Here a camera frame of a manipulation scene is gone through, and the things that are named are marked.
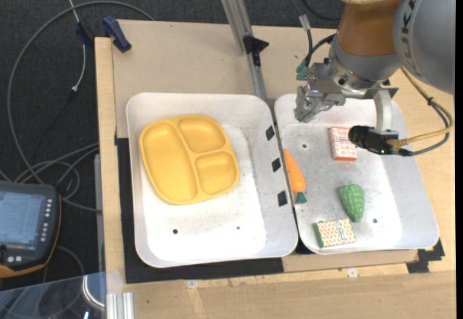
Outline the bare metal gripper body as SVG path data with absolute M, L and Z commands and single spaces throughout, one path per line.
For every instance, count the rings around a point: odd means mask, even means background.
M 324 97 L 328 108 L 346 99 L 372 99 L 389 78 L 388 56 L 330 56 L 307 71 L 304 88 L 310 97 Z

